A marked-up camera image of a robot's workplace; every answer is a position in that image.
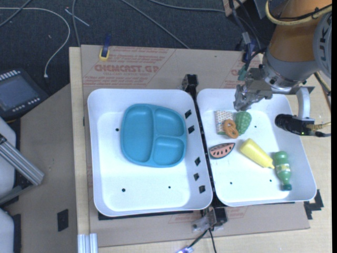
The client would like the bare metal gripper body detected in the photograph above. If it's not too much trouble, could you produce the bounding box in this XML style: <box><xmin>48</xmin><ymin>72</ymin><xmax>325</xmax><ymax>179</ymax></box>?
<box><xmin>244</xmin><ymin>67</ymin><xmax>293</xmax><ymax>100</ymax></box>

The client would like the green bumpy cactus toy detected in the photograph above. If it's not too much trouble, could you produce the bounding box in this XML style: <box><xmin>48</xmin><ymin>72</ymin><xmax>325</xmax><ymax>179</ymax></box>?
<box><xmin>234</xmin><ymin>111</ymin><xmax>253</xmax><ymax>136</ymax></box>

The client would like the green and orange patterned packet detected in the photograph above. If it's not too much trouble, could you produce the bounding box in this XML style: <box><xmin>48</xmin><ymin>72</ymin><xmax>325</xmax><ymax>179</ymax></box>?
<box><xmin>214</xmin><ymin>110</ymin><xmax>234</xmax><ymax>135</ymax></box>

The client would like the orange pretzel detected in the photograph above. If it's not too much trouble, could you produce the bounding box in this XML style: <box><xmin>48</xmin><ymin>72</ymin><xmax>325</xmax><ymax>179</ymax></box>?
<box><xmin>223</xmin><ymin>119</ymin><xmax>240</xmax><ymax>139</ymax></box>

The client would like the yellow squeeze bottle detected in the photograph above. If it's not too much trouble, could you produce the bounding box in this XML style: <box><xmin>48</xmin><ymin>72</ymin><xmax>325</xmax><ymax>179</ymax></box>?
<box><xmin>239</xmin><ymin>138</ymin><xmax>275</xmax><ymax>170</ymax></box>

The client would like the red watermelon slice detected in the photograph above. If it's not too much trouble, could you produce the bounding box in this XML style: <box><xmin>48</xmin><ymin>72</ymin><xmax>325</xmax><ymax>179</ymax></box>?
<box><xmin>208</xmin><ymin>142</ymin><xmax>236</xmax><ymax>160</ymax></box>

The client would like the green bottle with yellow label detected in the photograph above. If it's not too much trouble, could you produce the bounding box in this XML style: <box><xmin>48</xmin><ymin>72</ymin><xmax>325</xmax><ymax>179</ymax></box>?
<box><xmin>272</xmin><ymin>151</ymin><xmax>294</xmax><ymax>191</ymax></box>

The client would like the white plastic tray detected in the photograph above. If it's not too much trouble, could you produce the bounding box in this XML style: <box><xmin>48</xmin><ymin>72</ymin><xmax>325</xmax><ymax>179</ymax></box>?
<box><xmin>196</xmin><ymin>88</ymin><xmax>318</xmax><ymax>208</ymax></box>
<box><xmin>86</xmin><ymin>88</ymin><xmax>213</xmax><ymax>217</ymax></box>

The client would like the brown cardboard board, red print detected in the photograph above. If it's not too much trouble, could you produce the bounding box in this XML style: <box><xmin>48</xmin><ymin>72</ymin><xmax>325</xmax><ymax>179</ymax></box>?
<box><xmin>80</xmin><ymin>44</ymin><xmax>311</xmax><ymax>248</ymax></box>

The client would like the blue divided plate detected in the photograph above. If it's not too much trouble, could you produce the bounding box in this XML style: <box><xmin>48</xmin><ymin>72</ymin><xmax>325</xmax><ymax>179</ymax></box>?
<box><xmin>120</xmin><ymin>103</ymin><xmax>188</xmax><ymax>168</ymax></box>

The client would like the black cylinder on white bracket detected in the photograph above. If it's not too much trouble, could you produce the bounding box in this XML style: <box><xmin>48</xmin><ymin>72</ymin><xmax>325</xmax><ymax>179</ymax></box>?
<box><xmin>274</xmin><ymin>86</ymin><xmax>316</xmax><ymax>137</ymax></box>

